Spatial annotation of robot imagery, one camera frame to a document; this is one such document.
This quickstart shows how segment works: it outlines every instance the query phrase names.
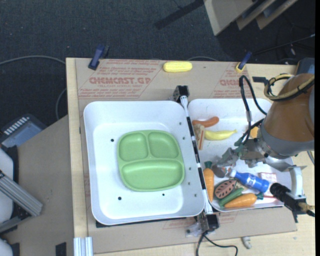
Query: dark floor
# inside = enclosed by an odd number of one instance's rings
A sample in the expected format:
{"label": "dark floor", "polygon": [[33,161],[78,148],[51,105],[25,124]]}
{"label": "dark floor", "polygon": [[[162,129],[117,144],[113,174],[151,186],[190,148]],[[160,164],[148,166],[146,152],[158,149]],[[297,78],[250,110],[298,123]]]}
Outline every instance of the dark floor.
{"label": "dark floor", "polygon": [[[188,12],[187,7],[194,7]],[[183,15],[177,19],[176,14]],[[266,28],[234,22],[214,36],[202,0],[0,0],[0,128],[30,113],[45,125],[57,120],[66,87],[63,63],[12,58],[42,55],[65,61],[90,58],[110,46],[108,58],[188,60],[206,56],[241,61],[247,51],[287,44],[315,33],[316,0],[299,0]],[[262,54],[249,63],[295,64],[315,56],[315,37]],[[67,114],[64,93],[58,116]]]}

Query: green divided plate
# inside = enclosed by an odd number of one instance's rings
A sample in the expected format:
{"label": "green divided plate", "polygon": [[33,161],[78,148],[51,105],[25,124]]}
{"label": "green divided plate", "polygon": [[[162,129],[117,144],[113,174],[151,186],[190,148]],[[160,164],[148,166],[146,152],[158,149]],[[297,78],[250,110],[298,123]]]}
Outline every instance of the green divided plate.
{"label": "green divided plate", "polygon": [[117,144],[117,161],[123,183],[134,191],[171,189],[185,177],[179,144],[162,130],[122,135]]}

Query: bottle cap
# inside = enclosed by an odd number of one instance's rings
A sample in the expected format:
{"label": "bottle cap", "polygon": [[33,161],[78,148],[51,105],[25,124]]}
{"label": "bottle cap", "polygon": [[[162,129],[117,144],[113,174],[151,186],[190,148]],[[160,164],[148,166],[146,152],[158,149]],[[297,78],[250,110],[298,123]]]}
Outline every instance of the bottle cap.
{"label": "bottle cap", "polygon": [[236,176],[237,171],[235,169],[232,169],[230,172],[230,177],[234,178]]}

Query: table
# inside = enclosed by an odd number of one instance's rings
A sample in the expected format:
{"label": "table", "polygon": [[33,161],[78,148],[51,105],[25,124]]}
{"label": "table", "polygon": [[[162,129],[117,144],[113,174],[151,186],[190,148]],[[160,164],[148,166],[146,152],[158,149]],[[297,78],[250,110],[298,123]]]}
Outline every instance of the table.
{"label": "table", "polygon": [[[86,196],[88,198],[86,165],[88,163],[85,159],[85,145],[82,137],[84,131],[82,111],[89,102],[95,100],[165,100],[172,95],[176,85],[189,86],[189,100],[213,98],[213,95],[219,98],[239,97],[237,82],[240,75],[234,70],[236,63],[194,61],[192,71],[172,74],[162,70],[162,65],[165,63],[162,60],[105,59],[100,61],[97,71],[87,68],[89,62],[90,59],[80,58],[67,58],[66,60],[74,237],[93,237],[93,250],[95,255],[99,256],[194,255],[195,242],[198,238],[185,238],[184,234],[181,234],[183,226],[180,229],[172,229],[170,232],[153,230],[151,233],[153,235],[149,234],[149,237],[144,235],[151,226],[145,223],[107,227],[108,232],[102,232],[101,229],[98,230],[95,227],[94,219],[87,209],[88,201],[86,202]],[[292,74],[295,68],[292,65],[247,64],[243,75],[250,78],[253,76],[271,78],[280,73]],[[105,79],[104,84],[106,84],[106,77],[113,78],[112,81],[115,84],[124,81],[129,70],[132,79],[141,83],[136,91],[131,90],[126,93],[120,89],[102,90],[102,87],[98,86],[103,84],[102,78]],[[263,85],[253,83],[253,86],[257,98],[263,97]],[[314,205],[314,166],[306,153],[299,154],[294,158],[294,162],[296,165],[307,165],[307,168],[303,170],[304,189],[308,203]],[[261,221],[260,224],[264,226],[262,232],[250,227],[249,223],[241,227],[242,229],[248,227],[250,232],[259,235],[251,237],[252,248],[250,250],[245,249],[241,240],[237,238],[246,233],[244,230],[234,230],[233,233],[230,233],[231,229],[228,229],[228,234],[221,234],[220,230],[228,226],[227,223],[223,223],[217,229],[216,234],[210,238],[215,241],[219,240],[217,243],[222,245],[237,245],[240,250],[239,255],[261,255],[262,252],[264,255],[315,254],[314,218],[307,215],[299,216],[299,223],[295,227],[291,212],[285,207],[264,209],[262,212],[255,212],[254,215],[261,215],[261,220],[265,219],[272,223]],[[162,235],[169,236],[170,241]],[[220,255],[233,255],[233,250],[232,248],[212,248],[209,243],[204,242],[200,254],[211,255],[219,251]]]}

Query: orange carrot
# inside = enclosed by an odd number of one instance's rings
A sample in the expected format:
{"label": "orange carrot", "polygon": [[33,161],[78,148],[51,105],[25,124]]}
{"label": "orange carrot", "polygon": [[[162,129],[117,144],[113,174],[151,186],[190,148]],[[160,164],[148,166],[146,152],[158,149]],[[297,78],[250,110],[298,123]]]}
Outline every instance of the orange carrot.
{"label": "orange carrot", "polygon": [[215,186],[215,175],[214,171],[211,170],[211,161],[206,161],[205,163],[205,169],[203,170],[203,177],[206,187],[206,192],[208,193],[208,197],[210,202],[214,200],[214,186]]}
{"label": "orange carrot", "polygon": [[207,127],[211,127],[211,126],[216,125],[218,122],[219,122],[219,117],[214,116],[214,117],[211,117],[210,119],[204,120],[204,121],[201,121],[201,120],[193,120],[193,121],[192,121],[192,124],[193,124],[193,125],[200,124],[200,125],[203,125],[204,127],[207,128]]}
{"label": "orange carrot", "polygon": [[254,193],[245,193],[237,198],[227,202],[224,207],[231,208],[231,207],[246,207],[251,206],[257,201],[257,196]]}

